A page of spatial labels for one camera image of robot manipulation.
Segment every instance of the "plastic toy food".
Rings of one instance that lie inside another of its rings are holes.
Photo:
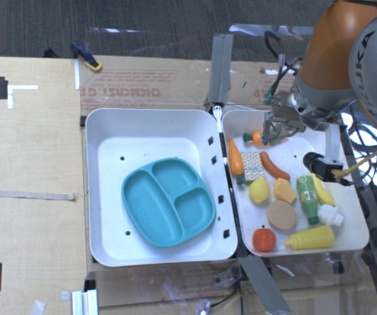
[[[289,230],[296,224],[296,212],[286,201],[273,201],[267,208],[269,223],[275,228]]]
[[[263,203],[270,195],[269,183],[264,178],[254,180],[248,188],[248,194],[254,203]]]
[[[260,152],[260,158],[261,158],[261,163],[263,164],[263,167],[276,179],[285,179],[285,180],[290,180],[291,176],[284,172],[283,170],[279,169],[273,161],[270,159],[269,155],[267,152]]]
[[[308,218],[308,223],[310,225],[320,223],[320,218],[317,215],[317,207],[319,206],[319,203],[317,201],[317,193],[314,189],[313,179],[309,175],[298,177],[296,180],[296,186],[301,206]]]
[[[327,225],[309,228],[291,234],[284,242],[292,249],[325,249],[334,243],[334,233]]]
[[[332,196],[330,196],[330,194],[326,191],[322,180],[319,179],[314,173],[311,173],[310,176],[313,179],[314,189],[317,193],[317,201],[319,201],[321,204],[329,204],[334,206]]]
[[[253,247],[256,251],[270,252],[275,248],[276,234],[270,229],[258,228],[253,233]]]
[[[245,184],[251,184],[254,180],[265,177],[260,152],[241,152],[241,157],[244,162]]]
[[[252,135],[249,135],[248,133],[244,133],[244,135],[242,136],[242,140],[244,142],[252,141],[253,144],[257,146],[264,146],[264,144],[262,143],[260,139],[261,132],[262,131],[256,131]]]
[[[236,183],[243,184],[244,163],[242,161],[241,153],[232,138],[228,139],[228,162],[231,174],[236,177]]]
[[[292,204],[296,199],[296,191],[291,188],[289,182],[284,178],[278,178],[273,185],[276,199],[287,201]]]
[[[339,213],[339,207],[333,207],[329,204],[322,204],[317,208],[317,214],[320,221],[325,225],[342,225],[344,217]]]

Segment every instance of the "yellow mustard bottle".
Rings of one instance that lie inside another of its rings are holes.
[[[316,226],[291,234],[284,242],[292,249],[324,249],[334,243],[334,233],[328,225]]]

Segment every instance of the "white plastic tray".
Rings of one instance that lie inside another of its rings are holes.
[[[202,110],[99,109],[86,121],[89,236],[105,266],[131,266],[231,257],[238,244],[216,120]],[[121,189],[130,172],[178,157],[193,166],[216,207],[214,222],[169,248],[150,245],[125,210]]]
[[[231,110],[223,116],[223,131],[225,138],[233,138],[240,152],[260,152],[265,150],[273,162],[282,170],[290,174],[290,185],[296,191],[296,179],[302,175],[309,175],[309,170],[303,165],[303,156],[307,152],[325,154],[325,133],[306,129],[304,133],[298,133],[276,146],[255,146],[251,142],[244,142],[244,133],[253,133],[263,129],[265,112],[259,110]],[[341,148],[339,160],[347,168],[345,154]],[[297,195],[293,207],[297,215],[296,226],[287,231],[273,228],[267,219],[267,208],[275,200],[273,191],[273,178],[265,171],[265,178],[271,187],[271,195],[266,202],[255,204],[248,195],[248,186],[239,186],[234,183],[242,238],[246,247],[254,254],[261,257],[276,257],[281,255],[295,255],[303,253],[317,253],[326,251],[358,250],[366,246],[369,240],[368,227],[359,203],[359,199],[353,186],[345,187],[337,183],[324,183],[328,193],[335,204],[340,208],[344,221],[340,227],[332,226],[335,242],[329,249],[292,250],[284,245],[289,235],[309,228],[307,218],[301,209],[301,203]],[[252,237],[256,229],[262,225],[271,228],[277,236],[276,247],[271,252],[259,252],[253,247]]]

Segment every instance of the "toy lemon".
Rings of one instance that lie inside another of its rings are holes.
[[[265,200],[267,200],[267,198],[269,198],[269,183],[267,183],[264,178],[258,178],[251,183],[250,187],[248,188],[248,193],[254,203],[263,203]]]

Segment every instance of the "toy garlic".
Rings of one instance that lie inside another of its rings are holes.
[[[325,225],[342,225],[344,217],[339,213],[338,206],[331,206],[329,204],[322,204],[317,207],[317,215],[320,218],[320,221],[325,223]]]

